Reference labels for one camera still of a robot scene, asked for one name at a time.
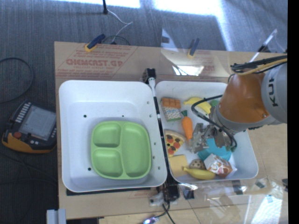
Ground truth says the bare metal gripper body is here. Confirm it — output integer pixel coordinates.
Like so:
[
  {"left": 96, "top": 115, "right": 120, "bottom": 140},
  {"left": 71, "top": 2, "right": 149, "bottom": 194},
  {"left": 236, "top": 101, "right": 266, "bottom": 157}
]
[{"left": 202, "top": 122, "right": 235, "bottom": 141}]

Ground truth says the blue bowl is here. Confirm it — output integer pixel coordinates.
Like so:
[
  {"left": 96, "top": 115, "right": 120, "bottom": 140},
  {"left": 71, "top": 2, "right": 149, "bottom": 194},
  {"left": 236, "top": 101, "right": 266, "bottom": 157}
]
[{"left": 197, "top": 137, "right": 233, "bottom": 161}]

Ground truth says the orange carrot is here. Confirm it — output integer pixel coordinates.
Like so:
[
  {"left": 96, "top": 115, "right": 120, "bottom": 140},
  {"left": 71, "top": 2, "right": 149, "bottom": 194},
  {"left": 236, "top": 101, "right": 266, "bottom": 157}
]
[{"left": 180, "top": 110, "right": 194, "bottom": 141}]

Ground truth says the brown chocolate chip biscuit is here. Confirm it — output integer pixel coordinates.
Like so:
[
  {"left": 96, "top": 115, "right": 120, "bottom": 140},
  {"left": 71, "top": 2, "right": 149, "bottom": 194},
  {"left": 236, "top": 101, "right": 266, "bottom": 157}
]
[{"left": 188, "top": 158, "right": 206, "bottom": 171}]

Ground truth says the pizza slice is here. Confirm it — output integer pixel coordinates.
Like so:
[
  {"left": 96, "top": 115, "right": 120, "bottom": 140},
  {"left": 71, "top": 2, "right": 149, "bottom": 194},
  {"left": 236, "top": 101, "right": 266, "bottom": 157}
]
[{"left": 164, "top": 130, "right": 186, "bottom": 158}]

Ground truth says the white carton with orange print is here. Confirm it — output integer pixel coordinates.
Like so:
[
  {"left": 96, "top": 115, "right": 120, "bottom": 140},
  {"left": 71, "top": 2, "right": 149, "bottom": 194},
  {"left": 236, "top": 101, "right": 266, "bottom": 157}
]
[{"left": 203, "top": 153, "right": 238, "bottom": 179}]

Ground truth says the yellow banana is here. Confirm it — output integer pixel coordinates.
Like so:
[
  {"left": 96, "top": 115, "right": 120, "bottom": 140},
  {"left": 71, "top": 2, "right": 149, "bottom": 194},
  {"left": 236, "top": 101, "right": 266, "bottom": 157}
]
[
  {"left": 182, "top": 166, "right": 216, "bottom": 181},
  {"left": 183, "top": 97, "right": 212, "bottom": 115}
]

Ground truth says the white plastic tray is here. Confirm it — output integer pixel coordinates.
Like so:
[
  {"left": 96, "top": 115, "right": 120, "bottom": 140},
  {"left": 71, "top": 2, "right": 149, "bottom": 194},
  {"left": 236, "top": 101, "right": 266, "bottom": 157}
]
[
  {"left": 154, "top": 80, "right": 259, "bottom": 184},
  {"left": 58, "top": 79, "right": 169, "bottom": 193}
]

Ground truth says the yellow bread slice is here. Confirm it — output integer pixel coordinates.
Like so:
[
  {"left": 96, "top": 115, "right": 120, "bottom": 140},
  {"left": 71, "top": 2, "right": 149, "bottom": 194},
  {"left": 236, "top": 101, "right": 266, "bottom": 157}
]
[{"left": 168, "top": 154, "right": 190, "bottom": 178}]

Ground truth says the small patterned white carton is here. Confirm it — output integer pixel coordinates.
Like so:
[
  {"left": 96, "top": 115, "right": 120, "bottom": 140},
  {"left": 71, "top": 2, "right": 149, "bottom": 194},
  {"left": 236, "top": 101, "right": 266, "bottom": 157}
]
[{"left": 161, "top": 106, "right": 183, "bottom": 122}]

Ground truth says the thin black and white rod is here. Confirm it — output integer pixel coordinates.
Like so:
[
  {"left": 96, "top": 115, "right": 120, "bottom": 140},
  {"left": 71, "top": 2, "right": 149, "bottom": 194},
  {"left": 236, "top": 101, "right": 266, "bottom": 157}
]
[{"left": 148, "top": 77, "right": 173, "bottom": 173}]

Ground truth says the orange waffle biscuit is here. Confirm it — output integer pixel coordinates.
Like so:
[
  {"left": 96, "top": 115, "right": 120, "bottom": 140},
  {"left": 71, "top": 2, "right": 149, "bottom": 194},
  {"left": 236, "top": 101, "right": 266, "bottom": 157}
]
[{"left": 161, "top": 97, "right": 182, "bottom": 110}]

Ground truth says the green divided plate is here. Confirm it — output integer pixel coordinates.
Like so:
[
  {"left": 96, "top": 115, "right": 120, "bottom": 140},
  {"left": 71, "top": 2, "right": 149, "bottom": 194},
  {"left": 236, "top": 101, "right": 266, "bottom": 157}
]
[{"left": 90, "top": 120, "right": 153, "bottom": 180}]

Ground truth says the brown cardboard board red print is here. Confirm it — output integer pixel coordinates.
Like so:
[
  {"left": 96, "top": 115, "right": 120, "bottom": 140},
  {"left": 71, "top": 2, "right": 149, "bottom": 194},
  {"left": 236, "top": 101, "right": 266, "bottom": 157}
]
[{"left": 54, "top": 41, "right": 288, "bottom": 220}]

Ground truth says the black block with thin wires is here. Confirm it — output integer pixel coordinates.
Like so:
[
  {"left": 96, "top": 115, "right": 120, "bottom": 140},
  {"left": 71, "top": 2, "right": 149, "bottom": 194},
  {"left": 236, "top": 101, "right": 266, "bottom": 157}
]
[
  {"left": 162, "top": 183, "right": 181, "bottom": 203},
  {"left": 142, "top": 68, "right": 157, "bottom": 84}
]

